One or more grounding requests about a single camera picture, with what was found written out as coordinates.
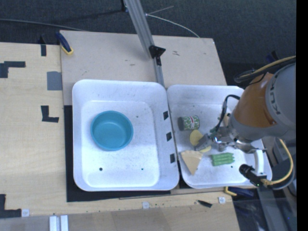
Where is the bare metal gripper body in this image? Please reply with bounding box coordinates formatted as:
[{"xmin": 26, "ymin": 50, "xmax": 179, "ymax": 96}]
[{"xmin": 211, "ymin": 126, "xmax": 242, "ymax": 147}]

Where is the yellow round crisp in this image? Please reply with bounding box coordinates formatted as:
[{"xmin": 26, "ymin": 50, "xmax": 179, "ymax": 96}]
[{"xmin": 189, "ymin": 129, "xmax": 212, "ymax": 154}]

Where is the green asparagus bundle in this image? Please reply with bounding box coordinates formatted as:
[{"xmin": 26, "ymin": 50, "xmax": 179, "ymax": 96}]
[{"xmin": 210, "ymin": 152, "xmax": 236, "ymax": 167}]

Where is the tan pizza slice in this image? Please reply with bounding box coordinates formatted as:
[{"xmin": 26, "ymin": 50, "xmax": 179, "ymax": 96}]
[{"xmin": 180, "ymin": 150, "xmax": 204, "ymax": 176}]

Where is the green can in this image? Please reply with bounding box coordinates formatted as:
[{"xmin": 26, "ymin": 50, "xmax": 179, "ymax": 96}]
[{"xmin": 178, "ymin": 115, "xmax": 201, "ymax": 131}]

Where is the white plastic tray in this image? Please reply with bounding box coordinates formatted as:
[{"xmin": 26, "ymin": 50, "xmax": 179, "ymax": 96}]
[
  {"xmin": 72, "ymin": 79, "xmax": 180, "ymax": 192},
  {"xmin": 166, "ymin": 84, "xmax": 273, "ymax": 190}
]

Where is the blue bowl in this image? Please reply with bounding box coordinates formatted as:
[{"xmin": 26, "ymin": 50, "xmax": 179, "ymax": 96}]
[{"xmin": 90, "ymin": 110, "xmax": 134, "ymax": 152}]

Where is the pale wood board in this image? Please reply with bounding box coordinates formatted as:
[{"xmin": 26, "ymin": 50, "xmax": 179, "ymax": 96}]
[{"xmin": 59, "ymin": 30, "xmax": 234, "ymax": 201}]

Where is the black cylinder on white bracket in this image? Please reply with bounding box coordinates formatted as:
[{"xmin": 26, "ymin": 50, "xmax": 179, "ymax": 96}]
[{"xmin": 238, "ymin": 149, "xmax": 268, "ymax": 188}]

